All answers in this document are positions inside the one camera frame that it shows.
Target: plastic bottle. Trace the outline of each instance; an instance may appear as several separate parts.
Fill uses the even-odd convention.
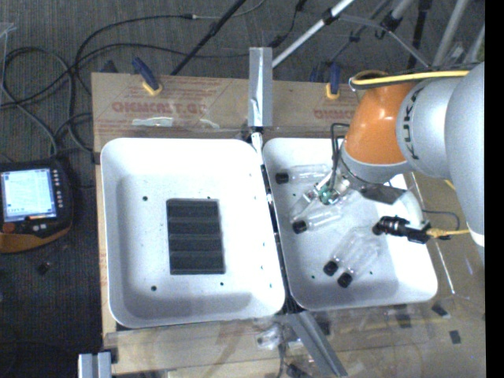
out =
[[[369,266],[380,256],[385,240],[372,233],[370,226],[354,227],[338,244],[331,260],[325,264],[328,276],[342,270],[338,284],[347,288],[352,281],[369,271]]]
[[[294,223],[319,202],[317,189],[313,188],[302,194],[296,203],[289,209],[289,221]]]
[[[345,206],[356,200],[359,193],[351,191],[338,202],[325,205],[319,199],[313,200],[300,214],[291,213],[292,228],[296,234],[314,231],[339,220],[345,211]]]
[[[294,165],[280,170],[275,181],[282,183],[316,183],[329,174],[331,169],[326,164]]]

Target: black rubber mat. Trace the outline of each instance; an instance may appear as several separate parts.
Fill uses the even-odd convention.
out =
[[[169,199],[170,274],[222,274],[221,221],[217,200]]]

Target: blue clamp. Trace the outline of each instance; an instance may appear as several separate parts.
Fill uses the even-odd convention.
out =
[[[135,57],[132,61],[133,68],[137,73],[139,73],[144,79],[142,85],[151,95],[158,95],[163,87],[159,84],[154,77],[154,74],[139,57]]]
[[[309,75],[309,81],[313,83],[327,83],[325,94],[329,99],[339,97],[339,66],[333,62],[322,62],[317,65]]]

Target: controller screen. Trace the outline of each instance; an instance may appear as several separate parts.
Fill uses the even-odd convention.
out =
[[[56,217],[50,169],[8,171],[0,175],[4,222]]]

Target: gray carpet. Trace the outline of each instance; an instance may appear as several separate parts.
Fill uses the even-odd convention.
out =
[[[261,0],[248,0],[238,13],[251,9]],[[247,78],[250,46],[265,46],[278,35],[287,34],[274,50],[283,52],[321,14],[340,0],[308,0],[298,12],[295,26],[292,17],[298,0],[265,0],[255,10],[231,18],[219,33],[199,52],[205,57],[191,60],[181,76]],[[367,17],[381,0],[357,0],[346,14]],[[428,12],[421,42],[421,53],[433,59],[443,29],[457,0],[434,0]],[[7,51],[25,46],[36,50],[22,51],[7,63],[6,86],[15,99],[30,97],[50,84],[72,65],[77,50],[86,38],[106,25],[139,17],[195,14],[219,17],[235,0],[0,0],[0,21],[13,23]],[[377,19],[381,20],[387,10]],[[411,42],[417,4],[413,4],[397,30],[397,35]],[[485,1],[475,0],[466,10],[455,42],[468,49],[485,18]],[[69,116],[91,111],[91,72],[99,71],[113,60],[119,72],[133,72],[131,60],[139,56],[155,73],[170,74],[208,32],[212,21],[163,18],[145,20],[111,28],[96,35],[83,55],[111,43],[142,43],[162,46],[179,53],[151,48],[110,47],[89,57],[81,64],[82,83],[74,79],[69,106],[71,80],[61,81],[25,109],[34,113],[51,131]],[[275,80],[307,81],[318,63],[333,59],[359,28],[356,24],[336,21],[311,38],[285,62],[275,68]],[[358,42],[335,58],[341,68],[342,82],[356,72],[380,69],[397,72],[406,68],[409,53],[393,40],[378,39],[374,30],[366,29]],[[2,104],[9,98],[3,95]],[[78,143],[92,147],[92,127],[88,117],[74,124]],[[76,355],[96,352],[101,347],[101,319],[98,278],[98,242],[94,164],[91,155],[81,150],[65,130],[58,145],[72,170],[76,197],[75,220],[65,237],[25,253],[0,256],[0,378],[67,377],[76,374]],[[0,161],[30,161],[45,158],[50,140],[19,108],[4,106],[0,112]],[[39,266],[49,265],[45,272]]]

